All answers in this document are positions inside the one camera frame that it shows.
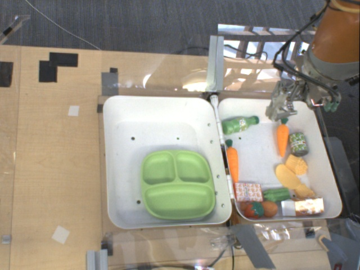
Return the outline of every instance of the small bottle with label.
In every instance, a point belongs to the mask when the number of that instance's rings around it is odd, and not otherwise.
[[[251,125],[259,124],[259,117],[238,117],[228,121],[222,121],[223,132],[225,135],[247,130]]]

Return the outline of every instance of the green plate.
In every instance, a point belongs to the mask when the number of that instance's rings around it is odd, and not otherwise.
[[[141,165],[141,191],[147,211],[160,219],[200,218],[215,206],[209,164],[193,151],[166,150],[147,155]]]

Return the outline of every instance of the white wire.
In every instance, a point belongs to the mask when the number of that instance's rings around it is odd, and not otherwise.
[[[70,34],[71,36],[74,36],[74,37],[80,39],[81,41],[84,41],[85,43],[91,45],[91,46],[94,47],[95,49],[101,50],[99,47],[95,46],[94,44],[90,43],[89,41],[87,41],[87,40],[85,40],[85,39],[83,39],[83,38],[75,35],[74,33],[70,32],[70,31],[66,30],[64,27],[60,26],[58,23],[56,23],[55,21],[53,21],[52,19],[50,19],[48,16],[46,16],[43,12],[41,12],[40,10],[38,10],[38,9],[37,9],[34,5],[32,5],[28,0],[25,0],[25,2],[26,2],[27,4],[29,4],[32,9],[34,9],[35,11],[37,11],[37,13],[39,13],[39,14],[42,15],[44,18],[46,18],[48,21],[50,21],[51,23],[53,23],[54,25],[56,25],[57,27],[59,27],[61,30],[67,32],[67,33]]]

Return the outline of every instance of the dark gray floor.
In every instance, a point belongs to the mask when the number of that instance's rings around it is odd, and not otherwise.
[[[175,53],[208,47],[218,23],[298,29],[323,0],[29,0],[51,19],[102,50]],[[14,15],[31,15],[7,44],[92,47],[36,13],[24,0],[0,0],[0,28]],[[193,49],[185,53],[206,54]],[[359,85],[342,85],[336,113],[324,113],[329,136],[343,142],[359,185]]]

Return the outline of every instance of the wooden table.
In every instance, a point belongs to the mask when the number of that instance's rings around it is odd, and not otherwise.
[[[49,60],[50,52],[78,53],[79,65],[59,67],[57,83],[40,83],[39,61]],[[206,70],[207,58],[0,46],[0,61],[14,63],[12,86],[0,88],[0,121],[6,121],[0,125],[0,235],[12,236],[10,245],[0,244],[0,269],[85,269],[86,251],[100,249],[106,215],[97,113],[101,73],[118,68],[123,87],[131,87],[122,89],[127,94],[143,93],[134,85],[152,74],[147,89],[153,95],[173,95],[175,88],[181,95],[182,78],[198,81],[194,73]],[[70,106],[79,106],[78,116],[68,116]],[[64,244],[52,239],[57,226],[70,231]],[[311,252],[271,258],[282,269],[297,262],[302,269],[328,269],[326,253],[314,245]],[[159,249],[153,244],[154,257]],[[253,268],[244,252],[236,255],[235,269]],[[231,258],[218,265],[230,269]]]

